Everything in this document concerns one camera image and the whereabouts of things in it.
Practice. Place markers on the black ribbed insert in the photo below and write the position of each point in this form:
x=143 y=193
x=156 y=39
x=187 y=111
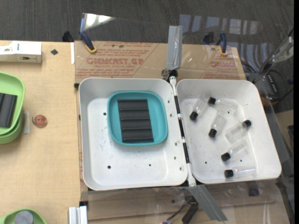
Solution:
x=135 y=120
x=7 y=109

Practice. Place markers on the thin black and white rod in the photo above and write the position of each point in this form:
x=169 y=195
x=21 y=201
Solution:
x=179 y=112

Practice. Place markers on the teal plate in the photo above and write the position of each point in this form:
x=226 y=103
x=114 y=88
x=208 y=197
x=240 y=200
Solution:
x=113 y=115

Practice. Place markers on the brown cardboard board red print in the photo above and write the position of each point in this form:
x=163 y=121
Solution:
x=130 y=59

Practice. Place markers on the clear bottle with black cap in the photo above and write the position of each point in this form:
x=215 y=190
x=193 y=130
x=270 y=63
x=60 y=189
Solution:
x=225 y=104
x=236 y=130
x=243 y=171
x=199 y=107
x=237 y=149
x=218 y=122

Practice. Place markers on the white plastic tray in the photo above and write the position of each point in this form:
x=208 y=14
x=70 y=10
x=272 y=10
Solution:
x=130 y=167
x=205 y=148

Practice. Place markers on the orange round disc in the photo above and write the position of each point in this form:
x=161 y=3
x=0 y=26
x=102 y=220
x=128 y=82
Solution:
x=39 y=121

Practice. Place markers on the small clear plastic piece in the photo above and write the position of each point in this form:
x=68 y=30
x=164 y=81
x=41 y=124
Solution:
x=26 y=122

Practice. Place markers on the white cardboard box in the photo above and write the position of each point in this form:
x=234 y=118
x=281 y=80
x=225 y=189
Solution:
x=25 y=51

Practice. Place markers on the green plate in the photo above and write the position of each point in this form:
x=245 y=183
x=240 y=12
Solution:
x=11 y=84
x=9 y=137
x=7 y=142
x=38 y=216

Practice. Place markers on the grey cylinder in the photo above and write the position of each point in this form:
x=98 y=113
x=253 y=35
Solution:
x=23 y=218

